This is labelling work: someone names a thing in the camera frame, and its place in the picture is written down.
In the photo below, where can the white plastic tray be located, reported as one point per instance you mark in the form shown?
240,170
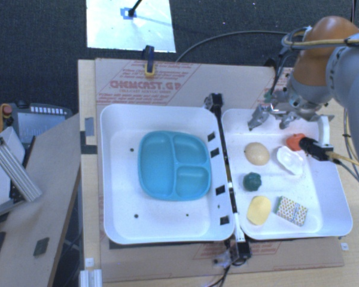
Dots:
122,214
326,196

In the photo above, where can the black cylinder on white bracket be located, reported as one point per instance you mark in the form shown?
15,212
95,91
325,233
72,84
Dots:
315,149

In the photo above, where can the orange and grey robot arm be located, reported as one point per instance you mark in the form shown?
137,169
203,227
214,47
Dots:
347,79

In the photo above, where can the brown cardboard board, red print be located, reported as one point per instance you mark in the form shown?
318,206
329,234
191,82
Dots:
179,82

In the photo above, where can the blue divided plate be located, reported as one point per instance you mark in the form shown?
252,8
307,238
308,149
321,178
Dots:
158,166

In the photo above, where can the small patterned carton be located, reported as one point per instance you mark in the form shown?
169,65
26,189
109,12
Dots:
291,211

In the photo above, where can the dark green broccoli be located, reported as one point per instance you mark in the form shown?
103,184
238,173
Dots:
252,181

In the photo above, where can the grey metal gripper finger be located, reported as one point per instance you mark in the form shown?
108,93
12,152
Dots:
258,117
288,120

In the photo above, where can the thin black and white rod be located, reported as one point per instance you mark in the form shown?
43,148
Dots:
227,166

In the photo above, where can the beige toy egg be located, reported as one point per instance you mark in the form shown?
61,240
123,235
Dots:
257,153

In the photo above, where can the orange rounded toy piece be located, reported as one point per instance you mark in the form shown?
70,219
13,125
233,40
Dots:
293,140

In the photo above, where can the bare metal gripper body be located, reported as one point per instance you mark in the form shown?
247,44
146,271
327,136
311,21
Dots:
297,105

